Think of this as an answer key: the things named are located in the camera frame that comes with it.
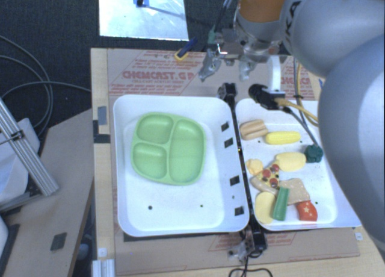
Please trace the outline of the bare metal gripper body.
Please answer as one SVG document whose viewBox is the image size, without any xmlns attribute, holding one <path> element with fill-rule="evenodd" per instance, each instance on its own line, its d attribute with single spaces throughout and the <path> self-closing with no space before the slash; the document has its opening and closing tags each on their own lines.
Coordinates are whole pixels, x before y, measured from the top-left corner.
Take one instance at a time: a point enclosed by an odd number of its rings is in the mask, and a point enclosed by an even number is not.
<svg viewBox="0 0 385 277">
<path fill-rule="evenodd" d="M 215 33 L 221 56 L 252 62 L 266 62 L 271 55 L 279 54 L 278 42 L 266 42 L 245 33 L 243 30 L 222 29 Z"/>
</svg>

